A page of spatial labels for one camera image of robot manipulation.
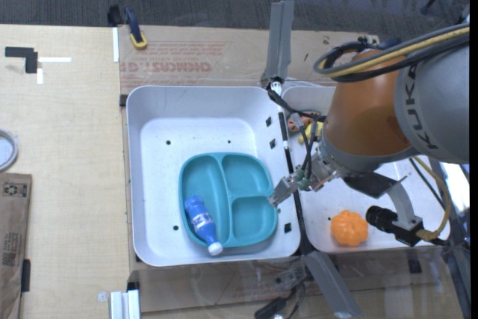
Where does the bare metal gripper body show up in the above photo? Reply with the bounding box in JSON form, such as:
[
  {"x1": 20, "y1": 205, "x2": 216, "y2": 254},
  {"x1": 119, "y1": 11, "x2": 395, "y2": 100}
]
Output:
[{"x1": 294, "y1": 149, "x2": 350, "y2": 194}]

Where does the white plastic tray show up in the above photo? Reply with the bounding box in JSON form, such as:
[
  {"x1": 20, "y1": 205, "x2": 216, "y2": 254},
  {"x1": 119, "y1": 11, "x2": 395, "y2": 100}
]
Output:
[
  {"x1": 125, "y1": 84, "x2": 302, "y2": 268},
  {"x1": 279, "y1": 85, "x2": 455, "y2": 255}
]

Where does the yellow banana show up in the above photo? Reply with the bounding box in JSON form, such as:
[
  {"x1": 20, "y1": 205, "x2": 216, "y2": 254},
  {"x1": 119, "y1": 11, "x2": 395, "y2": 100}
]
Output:
[{"x1": 297, "y1": 120, "x2": 324, "y2": 144}]

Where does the grey round ring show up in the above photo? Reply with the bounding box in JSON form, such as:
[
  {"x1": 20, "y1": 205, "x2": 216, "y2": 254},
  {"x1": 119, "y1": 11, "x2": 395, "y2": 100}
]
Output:
[{"x1": 0, "y1": 128, "x2": 19, "y2": 173}]

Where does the teal divided plate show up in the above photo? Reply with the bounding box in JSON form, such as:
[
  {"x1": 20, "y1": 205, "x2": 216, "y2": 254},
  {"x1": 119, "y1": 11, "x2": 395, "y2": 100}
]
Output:
[{"x1": 178, "y1": 152, "x2": 279, "y2": 250}]

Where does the brown paper packet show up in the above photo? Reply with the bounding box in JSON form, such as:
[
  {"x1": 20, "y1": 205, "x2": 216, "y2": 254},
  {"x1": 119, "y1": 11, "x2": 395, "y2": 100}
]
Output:
[{"x1": 0, "y1": 172, "x2": 33, "y2": 319}]

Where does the brown cardboard board red print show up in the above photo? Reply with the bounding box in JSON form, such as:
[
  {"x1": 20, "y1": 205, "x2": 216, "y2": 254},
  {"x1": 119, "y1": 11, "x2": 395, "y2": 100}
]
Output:
[{"x1": 117, "y1": 24, "x2": 466, "y2": 315}]

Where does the orange toy pumpkin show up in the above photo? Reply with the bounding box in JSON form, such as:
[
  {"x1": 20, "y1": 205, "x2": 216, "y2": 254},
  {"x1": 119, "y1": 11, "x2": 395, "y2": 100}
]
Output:
[{"x1": 330, "y1": 209, "x2": 370, "y2": 247}]

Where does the black cylinder on white bracket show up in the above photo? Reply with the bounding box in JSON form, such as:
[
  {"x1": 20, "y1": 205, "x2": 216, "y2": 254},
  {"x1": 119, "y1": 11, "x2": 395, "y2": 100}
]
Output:
[{"x1": 343, "y1": 170, "x2": 426, "y2": 248}]

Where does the blue bottle with white cap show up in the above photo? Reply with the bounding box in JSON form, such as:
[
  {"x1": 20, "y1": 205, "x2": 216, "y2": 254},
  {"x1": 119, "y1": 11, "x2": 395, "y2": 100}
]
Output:
[{"x1": 183, "y1": 195, "x2": 224, "y2": 257}]

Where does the thin black and white rod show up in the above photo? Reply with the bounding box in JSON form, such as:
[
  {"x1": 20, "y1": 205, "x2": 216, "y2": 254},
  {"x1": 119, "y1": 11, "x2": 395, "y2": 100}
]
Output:
[{"x1": 277, "y1": 111, "x2": 311, "y2": 255}]

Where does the brown toy food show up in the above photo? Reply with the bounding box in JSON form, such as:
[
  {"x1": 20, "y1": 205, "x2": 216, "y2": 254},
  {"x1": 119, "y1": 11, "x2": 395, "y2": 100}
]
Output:
[{"x1": 286, "y1": 108, "x2": 323, "y2": 133}]

